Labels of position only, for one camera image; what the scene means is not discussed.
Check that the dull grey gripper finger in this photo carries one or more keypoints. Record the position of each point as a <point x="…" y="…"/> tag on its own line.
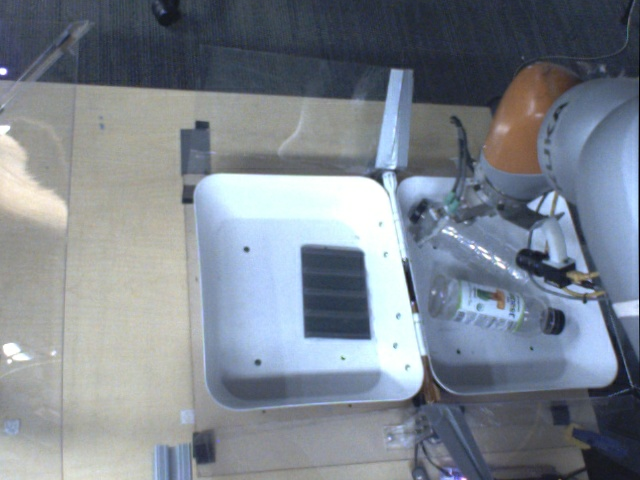
<point x="462" y="217"/>
<point x="436" y="216"/>

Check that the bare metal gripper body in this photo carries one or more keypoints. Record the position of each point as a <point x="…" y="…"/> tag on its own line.
<point x="492" y="207"/>

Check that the clear plastic bottle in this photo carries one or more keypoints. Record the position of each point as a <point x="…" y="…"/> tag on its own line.
<point x="475" y="250"/>

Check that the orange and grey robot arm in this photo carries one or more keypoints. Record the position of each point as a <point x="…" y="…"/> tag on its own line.
<point x="595" y="168"/>

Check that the clear bottle with green label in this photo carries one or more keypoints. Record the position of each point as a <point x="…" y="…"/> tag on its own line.
<point x="487" y="305"/>

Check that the dark grey ribbed rectangular pad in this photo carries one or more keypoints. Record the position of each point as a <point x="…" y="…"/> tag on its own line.
<point x="336" y="293"/>

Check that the white plastic tray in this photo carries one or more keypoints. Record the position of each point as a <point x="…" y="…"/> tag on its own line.
<point x="260" y="293"/>
<point x="500" y="363"/>

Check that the black cylinder on white bracket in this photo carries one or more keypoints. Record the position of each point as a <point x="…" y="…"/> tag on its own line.
<point x="547" y="263"/>

